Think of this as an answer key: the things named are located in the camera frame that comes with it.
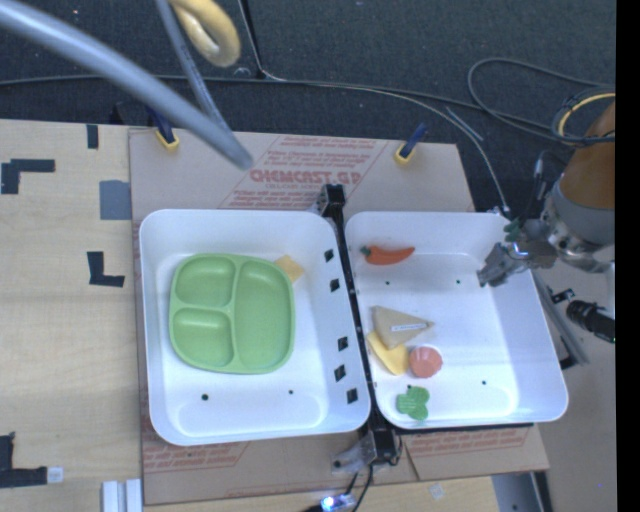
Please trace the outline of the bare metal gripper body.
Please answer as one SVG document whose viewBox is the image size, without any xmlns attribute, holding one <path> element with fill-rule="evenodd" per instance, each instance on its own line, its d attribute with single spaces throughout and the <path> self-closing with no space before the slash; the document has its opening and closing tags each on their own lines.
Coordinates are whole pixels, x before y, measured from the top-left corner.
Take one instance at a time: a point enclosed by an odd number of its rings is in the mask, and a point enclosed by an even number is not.
<svg viewBox="0 0 640 512">
<path fill-rule="evenodd" d="M 559 260 L 587 273 L 603 273 L 609 264 L 595 254 L 614 240 L 614 217 L 541 217 L 507 225 L 507 254 L 531 268 L 549 268 Z"/>
</svg>

